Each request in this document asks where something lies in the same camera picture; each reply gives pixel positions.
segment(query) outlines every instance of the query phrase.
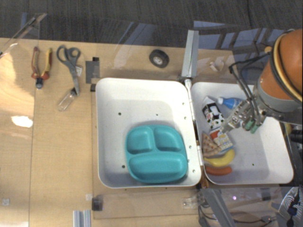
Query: blue bottle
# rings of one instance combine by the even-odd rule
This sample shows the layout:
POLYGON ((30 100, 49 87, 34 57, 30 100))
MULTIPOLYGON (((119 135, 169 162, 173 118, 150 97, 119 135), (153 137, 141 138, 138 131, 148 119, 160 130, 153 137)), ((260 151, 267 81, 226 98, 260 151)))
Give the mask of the blue bottle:
POLYGON ((228 107, 230 109, 234 109, 236 106, 238 106, 238 104, 241 101, 242 101, 241 99, 234 98, 234 97, 231 97, 231 98, 220 97, 220 98, 218 98, 217 103, 221 104, 221 105, 225 105, 226 107, 228 107))

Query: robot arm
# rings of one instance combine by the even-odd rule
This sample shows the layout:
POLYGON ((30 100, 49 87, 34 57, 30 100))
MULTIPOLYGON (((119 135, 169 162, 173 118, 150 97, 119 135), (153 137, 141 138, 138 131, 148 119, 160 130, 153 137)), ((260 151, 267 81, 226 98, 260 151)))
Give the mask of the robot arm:
POLYGON ((223 123, 222 132, 242 126, 254 133, 266 117, 302 125, 302 30, 279 36, 252 97, 223 123))

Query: small bottle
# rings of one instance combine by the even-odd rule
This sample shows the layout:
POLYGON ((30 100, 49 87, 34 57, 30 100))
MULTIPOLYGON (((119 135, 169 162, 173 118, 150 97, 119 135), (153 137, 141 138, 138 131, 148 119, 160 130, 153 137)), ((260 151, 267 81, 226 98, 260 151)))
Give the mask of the small bottle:
POLYGON ((238 106, 238 104, 241 101, 242 101, 241 99, 234 98, 234 97, 231 97, 231 98, 220 97, 220 98, 218 98, 217 103, 221 104, 221 105, 225 105, 226 107, 228 107, 230 109, 234 109, 236 106, 238 106))
POLYGON ((67 95, 64 97, 64 99, 58 104, 58 110, 60 112, 65 111, 67 107, 74 101, 74 99, 77 97, 77 93, 75 88, 70 90, 67 95))

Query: white bin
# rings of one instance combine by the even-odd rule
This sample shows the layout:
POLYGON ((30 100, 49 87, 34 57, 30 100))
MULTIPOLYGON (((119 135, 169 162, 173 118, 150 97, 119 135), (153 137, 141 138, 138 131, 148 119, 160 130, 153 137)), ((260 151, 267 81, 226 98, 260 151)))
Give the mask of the white bin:
MULTIPOLYGON (((209 132, 202 114, 206 96, 245 98, 238 85, 198 82, 193 85, 199 136, 209 132)), ((193 186, 201 178, 196 139, 186 88, 174 81, 102 79, 96 86, 98 116, 98 175, 110 188, 149 186, 193 186), (163 124, 176 129, 183 138, 188 158, 187 174, 177 182, 148 185, 134 180, 126 167, 125 137, 145 124, 163 124)), ((223 115, 228 110, 219 105, 223 115)), ((255 134, 236 129, 230 132, 235 158, 233 172, 207 176, 220 185, 288 183, 293 169, 279 122, 267 118, 255 134)))

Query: black cable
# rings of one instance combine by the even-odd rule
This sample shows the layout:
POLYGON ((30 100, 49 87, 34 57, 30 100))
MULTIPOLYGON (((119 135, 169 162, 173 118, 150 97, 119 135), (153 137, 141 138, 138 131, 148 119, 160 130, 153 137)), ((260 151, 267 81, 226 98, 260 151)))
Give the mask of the black cable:
MULTIPOLYGON (((289 84, 290 84, 291 87, 296 91, 296 93, 300 94, 299 90, 294 86, 294 84, 292 83, 292 81, 291 81, 291 80, 289 79, 289 77, 287 76, 287 73, 285 72, 285 66, 284 66, 284 64, 283 64, 283 60, 282 60, 281 52, 280 52, 280 45, 281 45, 281 44, 278 45, 278 53, 277 53, 277 54, 278 54, 279 59, 280 59, 280 63, 281 63, 282 70, 283 70, 283 72, 284 72, 284 76, 287 78, 289 84)), ((296 101, 297 103, 302 104, 302 102, 301 102, 299 99, 297 99, 291 92, 289 92, 289 89, 287 88, 287 86, 284 86, 284 88, 286 89, 286 91, 288 92, 288 94, 290 95, 290 97, 291 97, 294 101, 296 101)))
POLYGON ((242 76, 242 71, 243 69, 245 69, 246 67, 250 66, 252 63, 262 59, 263 57, 268 56, 268 53, 258 56, 258 57, 254 57, 245 61, 237 61, 235 63, 233 63, 231 66, 229 66, 230 69, 230 73, 236 78, 236 80, 239 82, 239 85, 241 87, 241 89, 244 91, 246 98, 248 99, 249 103, 250 103, 250 111, 251 111, 251 117, 252 120, 255 120, 255 112, 257 114, 257 125, 260 125, 260 113, 258 110, 258 105, 256 103, 256 100, 254 98, 254 96, 251 93, 250 88, 248 87, 247 83, 245 82, 245 79, 242 76), (244 64, 247 63, 244 67, 241 68, 240 73, 239 73, 239 77, 236 75, 236 73, 233 70, 233 66, 238 65, 238 64, 244 64))
MULTIPOLYGON (((201 214, 203 214, 204 218, 207 218, 207 219, 210 219, 210 220, 216 220, 216 218, 212 218, 212 217, 209 217, 207 216, 203 210, 202 210, 202 206, 199 205, 198 207, 198 214, 199 214, 199 218, 202 218, 201 214)), ((262 226, 259 226, 259 227, 265 227, 266 225, 269 225, 271 222, 275 221, 276 219, 273 219, 273 220, 270 220, 268 223, 262 225, 262 226)), ((235 222, 235 224, 237 223, 241 223, 241 224, 254 224, 254 223, 258 223, 258 222, 264 222, 264 220, 262 219, 258 219, 258 220, 255 220, 255 221, 241 221, 241 220, 236 220, 236 219, 233 219, 233 221, 235 222)))
POLYGON ((259 227, 265 227, 265 226, 271 224, 273 221, 275 221, 275 220, 270 220, 268 223, 266 223, 266 224, 264 224, 264 225, 261 225, 261 226, 259 226, 259 227))
POLYGON ((242 71, 243 71, 243 69, 245 69, 246 67, 250 66, 252 63, 254 63, 254 62, 256 62, 256 61, 262 59, 262 58, 265 57, 265 56, 268 56, 268 54, 266 53, 266 54, 261 55, 261 56, 259 56, 259 57, 255 57, 255 60, 251 61, 250 63, 246 64, 243 68, 241 68, 240 73, 239 73, 240 79, 242 80, 242 83, 243 83, 243 85, 245 86, 245 88, 247 89, 247 91, 248 91, 248 93, 249 93, 249 95, 250 95, 250 98, 252 99, 252 102, 253 102, 253 104, 254 104, 254 108, 255 108, 256 114, 257 114, 257 126, 260 126, 260 125, 261 125, 261 123, 260 123, 260 122, 261 122, 261 118, 260 118, 260 113, 259 113, 259 110, 258 110, 258 105, 257 105, 257 103, 256 103, 256 100, 255 100, 254 96, 253 96, 252 93, 251 93, 250 88, 248 87, 247 83, 245 82, 245 80, 244 80, 244 78, 243 78, 242 71))
POLYGON ((233 68, 232 68, 234 65, 236 65, 236 63, 232 64, 232 65, 229 67, 230 72, 231 72, 231 74, 236 78, 236 80, 239 82, 239 85, 240 85, 241 89, 243 90, 243 92, 245 93, 245 96, 246 96, 247 100, 249 101, 249 103, 250 103, 250 113, 251 113, 251 117, 252 117, 252 120, 254 120, 254 118, 255 118, 255 109, 254 109, 254 105, 253 105, 252 100, 251 100, 251 98, 250 98, 248 92, 246 91, 244 85, 242 84, 242 82, 240 81, 240 79, 238 78, 238 76, 236 75, 236 73, 234 72, 234 70, 233 70, 233 68))
POLYGON ((201 215, 200 215, 200 212, 201 212, 205 218, 211 219, 211 220, 217 220, 216 218, 211 218, 211 217, 207 216, 207 215, 203 212, 202 206, 201 206, 201 205, 199 206, 198 210, 199 210, 199 211, 198 211, 198 213, 199 213, 199 218, 201 218, 201 215))

